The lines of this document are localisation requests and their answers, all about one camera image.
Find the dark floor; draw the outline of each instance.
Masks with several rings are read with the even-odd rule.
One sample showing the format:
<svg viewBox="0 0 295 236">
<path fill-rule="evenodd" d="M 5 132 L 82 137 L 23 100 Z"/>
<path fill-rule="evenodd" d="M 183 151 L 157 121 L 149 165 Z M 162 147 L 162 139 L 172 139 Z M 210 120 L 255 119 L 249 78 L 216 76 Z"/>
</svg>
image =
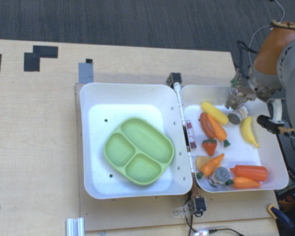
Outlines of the dark floor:
<svg viewBox="0 0 295 236">
<path fill-rule="evenodd" d="M 295 0 L 277 1 L 284 20 L 295 22 Z M 0 39 L 229 51 L 238 62 L 236 41 L 249 45 L 282 16 L 269 0 L 0 0 Z M 268 32 L 256 33 L 251 47 Z M 282 147 L 295 170 L 290 140 Z M 288 215 L 295 223 L 295 210 Z"/>
</svg>

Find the wooden table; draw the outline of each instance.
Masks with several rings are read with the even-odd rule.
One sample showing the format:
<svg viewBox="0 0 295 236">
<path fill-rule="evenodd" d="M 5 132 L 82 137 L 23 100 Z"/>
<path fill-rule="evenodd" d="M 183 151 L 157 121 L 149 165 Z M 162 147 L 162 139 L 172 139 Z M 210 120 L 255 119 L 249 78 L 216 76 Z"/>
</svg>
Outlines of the wooden table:
<svg viewBox="0 0 295 236">
<path fill-rule="evenodd" d="M 40 72 L 24 72 L 24 53 L 33 52 L 33 45 L 58 46 L 58 58 L 41 58 Z M 164 84 L 171 72 L 180 72 L 182 85 L 228 86 L 234 75 L 226 52 L 0 40 L 0 54 L 0 235 L 5 236 L 65 235 L 66 219 L 83 216 L 75 95 L 78 63 L 93 59 L 95 82 Z M 202 194 L 207 211 L 195 220 L 195 228 L 224 226 L 244 235 L 278 235 L 266 211 L 269 204 L 277 204 L 273 191 Z M 175 200 L 184 197 L 159 199 L 180 206 Z M 105 216 L 103 205 L 94 203 L 99 204 L 101 226 L 86 235 L 188 232 L 182 219 L 153 219 L 153 207 L 145 207 L 149 222 L 136 216 L 138 223 L 129 228 L 129 223 L 122 225 L 124 218 Z M 122 214 L 133 216 L 126 208 Z"/>
</svg>

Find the white tray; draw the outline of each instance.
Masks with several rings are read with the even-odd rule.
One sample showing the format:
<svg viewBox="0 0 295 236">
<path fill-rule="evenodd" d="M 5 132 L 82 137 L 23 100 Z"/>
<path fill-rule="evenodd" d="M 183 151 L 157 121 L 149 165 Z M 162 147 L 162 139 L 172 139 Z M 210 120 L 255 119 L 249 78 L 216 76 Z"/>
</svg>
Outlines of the white tray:
<svg viewBox="0 0 295 236">
<path fill-rule="evenodd" d="M 196 162 L 197 156 L 207 156 L 202 148 L 202 141 L 207 139 L 199 123 L 201 103 L 208 101 L 224 112 L 226 115 L 232 109 L 224 107 L 229 87 L 213 87 L 213 86 L 185 86 L 181 90 L 181 98 L 183 101 L 184 115 L 186 119 L 191 120 L 193 125 L 196 149 L 191 149 L 191 154 Z M 279 147 L 275 135 L 269 133 L 256 122 L 259 115 L 269 116 L 266 103 L 256 99 L 245 103 L 249 109 L 249 115 L 253 117 L 252 130 L 255 134 L 257 143 L 260 147 L 255 148 L 254 145 L 247 143 L 241 133 L 240 125 L 233 125 L 230 122 L 224 127 L 227 132 L 227 140 L 231 143 L 229 147 L 224 148 L 222 142 L 218 142 L 214 156 L 224 153 L 221 166 L 232 168 L 236 164 L 242 165 L 262 165 L 268 169 L 268 177 L 262 185 L 251 189 L 236 189 L 232 186 L 222 185 L 215 188 L 209 185 L 207 178 L 198 180 L 199 186 L 208 192 L 230 192 L 230 191 L 251 191 L 251 190 L 273 190 L 284 188 L 289 180 L 287 169 L 283 160 L 281 149 Z"/>
<path fill-rule="evenodd" d="M 164 85 L 91 83 L 82 88 L 80 97 L 84 184 L 92 197 L 182 195 L 190 190 L 192 177 L 174 90 Z M 140 186 L 131 182 L 104 158 L 106 139 L 130 117 L 146 119 L 175 146 L 171 164 L 151 185 Z"/>
</svg>

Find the yellow corn cob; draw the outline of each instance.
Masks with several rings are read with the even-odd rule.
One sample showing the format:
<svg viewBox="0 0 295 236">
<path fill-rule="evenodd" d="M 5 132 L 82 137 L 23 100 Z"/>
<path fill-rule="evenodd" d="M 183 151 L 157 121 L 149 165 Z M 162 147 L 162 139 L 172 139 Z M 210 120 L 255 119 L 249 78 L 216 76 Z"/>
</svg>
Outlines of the yellow corn cob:
<svg viewBox="0 0 295 236">
<path fill-rule="evenodd" d="M 225 125 L 228 122 L 228 117 L 222 111 L 214 107 L 211 103 L 204 101 L 201 104 L 204 112 L 216 119 L 220 124 Z"/>
</svg>

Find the green plate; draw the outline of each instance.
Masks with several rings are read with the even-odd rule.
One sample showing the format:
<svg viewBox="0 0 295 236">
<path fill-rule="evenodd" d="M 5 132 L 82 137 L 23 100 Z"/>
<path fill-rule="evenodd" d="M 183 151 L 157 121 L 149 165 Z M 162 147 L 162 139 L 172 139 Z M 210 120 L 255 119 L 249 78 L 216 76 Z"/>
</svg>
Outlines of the green plate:
<svg viewBox="0 0 295 236">
<path fill-rule="evenodd" d="M 137 117 L 123 121 L 104 144 L 107 161 L 140 185 L 156 181 L 171 163 L 174 153 L 171 140 Z"/>
</svg>

